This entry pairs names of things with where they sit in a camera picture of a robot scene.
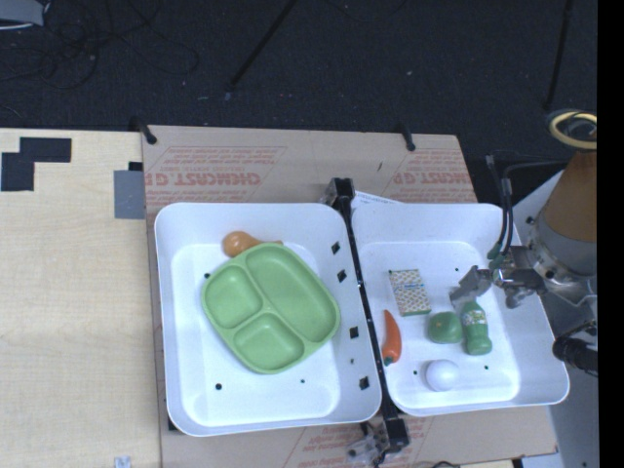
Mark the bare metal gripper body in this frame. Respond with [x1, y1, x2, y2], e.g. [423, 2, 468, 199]
[492, 245, 595, 296]

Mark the green bottle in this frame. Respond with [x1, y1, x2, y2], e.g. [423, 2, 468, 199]
[459, 299, 494, 357]

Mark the green round toy fruit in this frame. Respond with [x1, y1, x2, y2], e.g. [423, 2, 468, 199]
[427, 310, 464, 346]

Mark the white plastic tray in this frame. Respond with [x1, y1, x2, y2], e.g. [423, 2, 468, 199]
[153, 201, 383, 439]
[350, 202, 571, 418]

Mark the small patterned carton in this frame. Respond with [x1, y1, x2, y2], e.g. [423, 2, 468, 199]
[387, 267, 434, 318]

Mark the white ball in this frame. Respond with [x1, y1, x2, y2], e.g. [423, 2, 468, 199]
[424, 358, 461, 393]

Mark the orange carrot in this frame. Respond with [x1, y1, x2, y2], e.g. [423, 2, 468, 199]
[380, 308, 404, 368]

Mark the thin black rod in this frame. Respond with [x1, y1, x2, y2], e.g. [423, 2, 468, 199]
[339, 196, 397, 424]

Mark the white printed paper slip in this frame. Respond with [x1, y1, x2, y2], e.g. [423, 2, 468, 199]
[352, 189, 407, 208]

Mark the green divided plate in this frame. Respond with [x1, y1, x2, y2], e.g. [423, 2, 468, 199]
[200, 242, 342, 375]

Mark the brown cardboard board red print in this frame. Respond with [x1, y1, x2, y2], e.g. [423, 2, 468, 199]
[140, 125, 560, 468]

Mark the orange pear-shaped toy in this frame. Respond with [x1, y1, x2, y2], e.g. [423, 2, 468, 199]
[221, 230, 285, 259]

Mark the black cylinder on white bracket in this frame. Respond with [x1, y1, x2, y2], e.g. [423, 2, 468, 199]
[552, 291, 599, 375]

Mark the black block with thin wires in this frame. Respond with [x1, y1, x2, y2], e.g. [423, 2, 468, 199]
[320, 176, 357, 209]
[347, 414, 411, 463]

